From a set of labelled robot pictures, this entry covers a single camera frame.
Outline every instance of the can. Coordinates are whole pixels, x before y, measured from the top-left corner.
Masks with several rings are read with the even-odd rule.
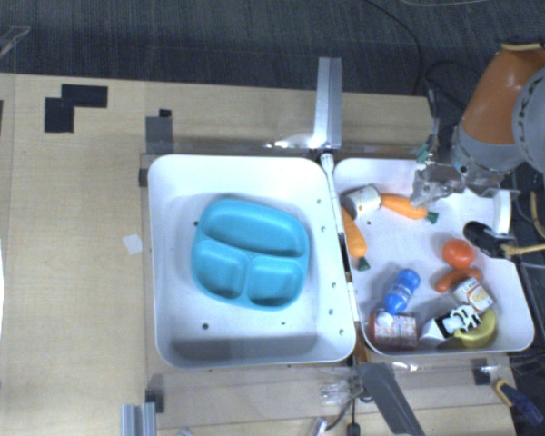
[[[342,205],[353,220],[361,216],[375,212],[380,208],[380,193],[373,185],[366,185],[357,191],[346,194],[342,199]]]
[[[469,278],[461,282],[454,290],[454,297],[459,302],[472,305],[477,313],[483,313],[494,304],[489,293],[486,292],[476,278]]]

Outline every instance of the blue divided plate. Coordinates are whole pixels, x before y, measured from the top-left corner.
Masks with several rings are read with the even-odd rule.
[[[200,218],[192,276],[214,299],[280,310],[301,294],[309,250],[309,236],[294,216],[226,198],[210,204]]]

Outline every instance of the white paper piece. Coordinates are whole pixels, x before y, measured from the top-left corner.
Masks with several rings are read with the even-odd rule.
[[[144,250],[144,243],[142,238],[137,234],[131,234],[124,237],[124,244],[127,247],[130,255],[135,255],[136,253],[141,253]]]

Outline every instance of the blue bottle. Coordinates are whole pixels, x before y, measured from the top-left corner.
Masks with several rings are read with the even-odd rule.
[[[385,312],[378,315],[378,323],[382,326],[390,326],[393,323],[393,315],[406,310],[411,295],[420,285],[420,276],[414,270],[401,270],[396,281],[383,297]]]

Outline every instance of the wooden table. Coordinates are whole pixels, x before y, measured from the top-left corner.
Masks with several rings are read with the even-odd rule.
[[[47,134],[45,98],[60,97],[62,84],[105,85],[108,105],[75,108],[73,134]],[[144,118],[172,110],[178,140],[265,143],[310,131],[315,93],[0,74],[0,100],[0,436],[118,434],[121,405],[142,403],[149,368],[143,256],[131,255],[123,241],[142,235]],[[343,96],[345,142],[398,153],[419,145],[429,124],[424,99]],[[505,356],[489,360],[512,382]],[[473,384],[465,363],[466,371],[398,377],[423,429],[515,434],[508,408],[490,386]],[[298,396],[274,385],[277,368],[258,369],[263,386],[253,394],[235,381],[233,374],[244,372],[231,372],[228,383],[209,372],[165,372],[183,386],[186,406],[158,415],[164,436],[182,425],[196,436],[303,435],[314,416],[337,412],[320,405],[314,368],[293,370],[302,380]],[[358,406],[358,414],[363,434],[389,434],[375,405]]]

